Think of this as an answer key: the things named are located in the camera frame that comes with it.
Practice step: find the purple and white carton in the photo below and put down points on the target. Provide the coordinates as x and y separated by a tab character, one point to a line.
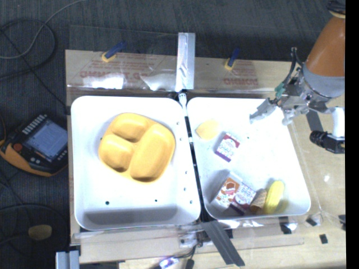
227	147
243	199

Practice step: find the brown cardboard board red print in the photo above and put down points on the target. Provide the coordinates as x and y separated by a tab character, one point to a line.
213	74

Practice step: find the brown ice cream cone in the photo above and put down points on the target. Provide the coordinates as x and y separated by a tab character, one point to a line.
258	202

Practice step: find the yellow divided plate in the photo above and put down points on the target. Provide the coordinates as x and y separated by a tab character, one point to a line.
137	147

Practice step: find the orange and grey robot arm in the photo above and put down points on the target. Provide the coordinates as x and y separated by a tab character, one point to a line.
326	49

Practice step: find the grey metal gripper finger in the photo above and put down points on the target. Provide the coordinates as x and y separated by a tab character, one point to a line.
289	117
263	112

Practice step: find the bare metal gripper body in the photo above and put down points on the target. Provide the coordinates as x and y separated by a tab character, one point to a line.
298	97

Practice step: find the yellow corn cob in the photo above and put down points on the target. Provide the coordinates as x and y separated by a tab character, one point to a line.
274	196

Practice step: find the orange and white carton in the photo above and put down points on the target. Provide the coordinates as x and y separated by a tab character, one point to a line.
227	192

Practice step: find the yellow biscuit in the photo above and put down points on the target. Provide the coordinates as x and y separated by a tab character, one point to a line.
207	129

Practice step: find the black cylinder on white bracket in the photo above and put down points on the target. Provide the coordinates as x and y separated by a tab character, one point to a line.
326	140

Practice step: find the white plastic tray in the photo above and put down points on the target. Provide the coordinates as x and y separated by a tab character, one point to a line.
134	203
266	155

